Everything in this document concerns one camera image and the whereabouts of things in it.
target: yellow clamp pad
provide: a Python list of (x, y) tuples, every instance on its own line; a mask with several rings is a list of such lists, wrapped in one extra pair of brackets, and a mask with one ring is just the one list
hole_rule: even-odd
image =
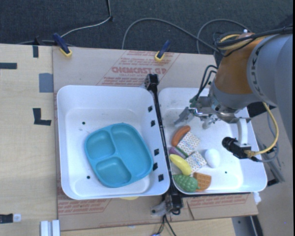
[(156, 61), (161, 61), (163, 59), (163, 57), (164, 57), (165, 54), (163, 54), (162, 57), (160, 57), (160, 58), (157, 56), (158, 54), (159, 54), (159, 51), (155, 54), (154, 59)]
[(60, 51), (63, 53), (63, 55), (65, 55), (65, 56), (67, 56), (67, 57), (69, 57), (69, 56), (71, 56), (72, 55), (72, 51), (69, 49), (69, 53), (66, 53), (62, 48), (59, 48), (60, 49)]

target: blue bowl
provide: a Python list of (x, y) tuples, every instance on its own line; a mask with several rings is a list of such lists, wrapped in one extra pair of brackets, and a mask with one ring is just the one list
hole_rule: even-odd
[(107, 187), (131, 184), (152, 171), (152, 155), (142, 136), (129, 124), (96, 130), (88, 135), (84, 148), (96, 176)]

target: cardboard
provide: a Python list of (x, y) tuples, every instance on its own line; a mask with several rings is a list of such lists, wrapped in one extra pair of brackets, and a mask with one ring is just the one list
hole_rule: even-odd
[[(140, 87), (147, 74), (158, 74), (158, 90), (163, 88), (197, 88), (211, 55), (166, 53), (161, 62), (154, 52), (106, 50), (72, 47), (72, 56), (64, 56), (53, 47), (55, 135), (58, 179), (58, 217), (62, 231), (100, 227), (160, 223), (150, 214), (161, 203), (160, 196), (135, 200), (72, 200), (61, 189), (57, 122), (57, 91), (66, 85)], [(170, 215), (172, 222), (255, 215), (253, 194), (214, 195), (183, 198), (180, 215)]]

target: black fabric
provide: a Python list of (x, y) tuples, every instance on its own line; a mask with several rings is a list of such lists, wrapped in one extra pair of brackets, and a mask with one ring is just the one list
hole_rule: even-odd
[[(254, 32), (275, 29), (293, 22), (293, 0), (109, 0), (114, 17), (99, 27), (65, 36), (80, 47), (121, 49), (125, 31), (134, 21), (153, 17), (167, 20), (197, 35), (201, 26), (214, 19), (229, 19)], [(52, 40), (53, 33), (102, 22), (108, 17), (106, 0), (0, 0), (0, 43), (16, 44)], [(215, 32), (242, 30), (232, 23), (213, 23), (200, 38), (209, 44)], [(161, 22), (144, 21), (129, 32), (125, 49), (157, 51), (171, 41), (171, 52), (197, 53), (196, 41)], [(211, 49), (200, 46), (202, 53)]]

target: toy banana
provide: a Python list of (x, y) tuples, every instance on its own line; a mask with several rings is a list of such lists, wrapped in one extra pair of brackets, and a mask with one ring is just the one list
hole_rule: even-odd
[(181, 156), (178, 156), (178, 155), (175, 155), (175, 154), (171, 154), (169, 156), (169, 159), (171, 160), (171, 162), (173, 164), (175, 164), (181, 170), (182, 174), (184, 174), (185, 176), (188, 176), (188, 175), (191, 174), (191, 167), (190, 167), (190, 165)]

